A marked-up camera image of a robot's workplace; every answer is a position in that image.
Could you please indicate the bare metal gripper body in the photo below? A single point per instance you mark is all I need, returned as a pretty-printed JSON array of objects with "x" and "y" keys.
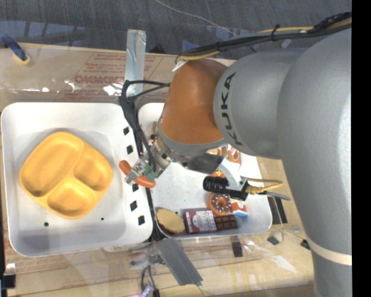
[{"x": 156, "y": 159}]

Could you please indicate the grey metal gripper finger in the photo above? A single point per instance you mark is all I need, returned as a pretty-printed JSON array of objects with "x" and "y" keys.
[{"x": 130, "y": 177}]

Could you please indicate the orange red toy sausage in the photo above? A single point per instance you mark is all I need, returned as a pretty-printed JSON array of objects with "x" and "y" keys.
[{"x": 145, "y": 182}]

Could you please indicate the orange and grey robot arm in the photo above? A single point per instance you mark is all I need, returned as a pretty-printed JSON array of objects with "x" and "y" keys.
[{"x": 266, "y": 104}]

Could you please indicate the white plastic tray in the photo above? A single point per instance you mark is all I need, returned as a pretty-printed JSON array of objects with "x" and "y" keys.
[
  {"x": 117, "y": 227},
  {"x": 182, "y": 193}
]

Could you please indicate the brown toy biscuit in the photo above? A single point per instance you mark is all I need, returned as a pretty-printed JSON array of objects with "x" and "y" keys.
[{"x": 170, "y": 221}]

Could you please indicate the yellow divided plate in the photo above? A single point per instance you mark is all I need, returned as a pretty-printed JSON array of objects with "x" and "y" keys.
[{"x": 65, "y": 172}]

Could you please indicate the pink sprinkled toy doughnut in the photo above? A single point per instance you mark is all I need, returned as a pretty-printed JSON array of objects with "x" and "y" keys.
[{"x": 212, "y": 203}]

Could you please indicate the maroon carton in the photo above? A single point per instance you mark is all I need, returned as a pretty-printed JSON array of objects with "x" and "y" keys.
[{"x": 199, "y": 222}]

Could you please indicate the white and red packet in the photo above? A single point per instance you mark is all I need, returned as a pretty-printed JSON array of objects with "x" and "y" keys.
[{"x": 233, "y": 155}]

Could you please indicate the brown chocolate bar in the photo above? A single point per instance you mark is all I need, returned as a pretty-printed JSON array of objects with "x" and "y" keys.
[{"x": 226, "y": 222}]

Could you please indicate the red white blue carton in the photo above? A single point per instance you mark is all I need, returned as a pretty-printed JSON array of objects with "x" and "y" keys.
[{"x": 239, "y": 208}]

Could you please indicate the brown cardboard board, red print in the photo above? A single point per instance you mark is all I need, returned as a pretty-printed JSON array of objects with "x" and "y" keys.
[{"x": 65, "y": 70}]

